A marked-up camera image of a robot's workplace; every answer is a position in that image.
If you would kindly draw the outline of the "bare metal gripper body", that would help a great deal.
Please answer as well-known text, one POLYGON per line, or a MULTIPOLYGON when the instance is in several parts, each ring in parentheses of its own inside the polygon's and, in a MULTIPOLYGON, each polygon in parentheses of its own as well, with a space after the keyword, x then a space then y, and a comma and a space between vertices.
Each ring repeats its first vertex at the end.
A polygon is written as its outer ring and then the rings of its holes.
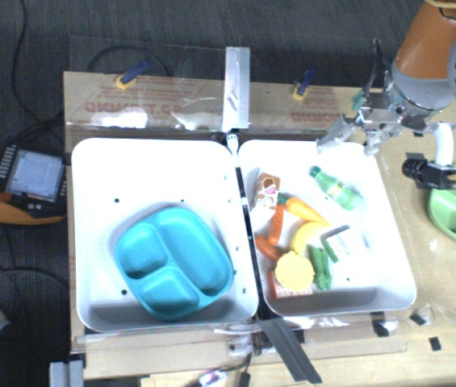
POLYGON ((396 133, 403 129, 423 132, 438 112, 415 103, 392 79, 380 92, 361 89, 355 96, 355 124, 366 132, 396 133))

